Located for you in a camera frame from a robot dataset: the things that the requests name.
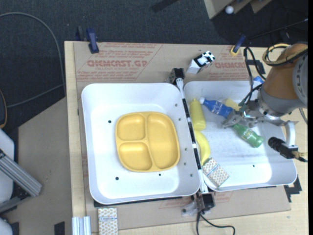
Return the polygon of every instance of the yellow bottle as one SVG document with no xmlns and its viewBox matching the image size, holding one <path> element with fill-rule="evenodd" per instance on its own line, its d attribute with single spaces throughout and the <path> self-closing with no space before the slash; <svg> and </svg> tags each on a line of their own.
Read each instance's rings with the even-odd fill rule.
<svg viewBox="0 0 313 235">
<path fill-rule="evenodd" d="M 205 129 L 205 119 L 202 111 L 202 106 L 198 100 L 194 98 L 194 100 L 190 103 L 189 106 L 190 117 L 192 126 L 195 131 L 202 131 Z"/>
</svg>

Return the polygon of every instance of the white tray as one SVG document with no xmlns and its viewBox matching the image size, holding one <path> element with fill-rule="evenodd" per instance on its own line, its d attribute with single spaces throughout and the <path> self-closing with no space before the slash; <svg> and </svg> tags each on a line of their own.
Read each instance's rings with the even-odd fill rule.
<svg viewBox="0 0 313 235">
<path fill-rule="evenodd" d="M 184 87 L 188 104 L 193 98 L 199 99 L 201 96 L 220 102 L 230 98 L 239 103 L 249 90 L 248 81 L 193 81 Z M 286 140 L 281 127 L 270 123 L 258 124 L 253 130 L 264 138 L 264 142 L 260 147 L 253 148 L 238 137 L 232 128 L 222 127 L 224 117 L 210 112 L 205 106 L 202 109 L 206 129 L 201 132 L 208 139 L 211 157 L 229 174 L 229 178 L 220 187 L 214 186 L 208 179 L 205 180 L 209 188 L 214 191 L 228 191 L 288 185 L 295 181 L 297 171 L 293 160 L 282 157 L 268 145 L 271 137 Z"/>
<path fill-rule="evenodd" d="M 192 195 L 200 187 L 188 123 L 177 87 L 168 83 L 90 84 L 82 92 L 90 192 L 101 204 Z M 115 123 L 124 114 L 156 111 L 173 121 L 180 160 L 162 172 L 133 172 L 119 161 Z"/>
</svg>

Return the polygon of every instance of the green bottle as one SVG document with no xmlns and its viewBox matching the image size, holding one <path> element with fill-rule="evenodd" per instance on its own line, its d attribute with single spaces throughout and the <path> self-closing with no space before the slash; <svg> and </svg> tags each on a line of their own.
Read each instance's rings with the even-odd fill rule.
<svg viewBox="0 0 313 235">
<path fill-rule="evenodd" d="M 263 143 L 263 138 L 246 126 L 235 124 L 233 125 L 233 129 L 236 130 L 238 135 L 243 140 L 247 141 L 255 148 L 259 147 Z"/>
</svg>

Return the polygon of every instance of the blue bottle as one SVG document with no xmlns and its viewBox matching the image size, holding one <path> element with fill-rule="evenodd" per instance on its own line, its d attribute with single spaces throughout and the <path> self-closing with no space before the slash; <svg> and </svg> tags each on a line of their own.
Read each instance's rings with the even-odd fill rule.
<svg viewBox="0 0 313 235">
<path fill-rule="evenodd" d="M 229 113 L 233 111 L 233 108 L 216 100 L 206 100 L 204 97 L 200 97 L 199 102 L 200 104 L 205 105 L 211 112 L 221 115 L 224 118 L 227 118 Z"/>
</svg>

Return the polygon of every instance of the patterned box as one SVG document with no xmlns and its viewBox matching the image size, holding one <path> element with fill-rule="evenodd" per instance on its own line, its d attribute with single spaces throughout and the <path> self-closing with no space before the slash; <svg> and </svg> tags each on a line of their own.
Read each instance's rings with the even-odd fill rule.
<svg viewBox="0 0 313 235">
<path fill-rule="evenodd" d="M 216 186 L 219 187 L 222 183 L 229 178 L 226 171 L 217 163 L 213 158 L 210 158 L 203 166 L 202 171 L 208 179 Z"/>
<path fill-rule="evenodd" d="M 98 209 L 99 235 L 118 235 L 117 209 Z"/>
</svg>

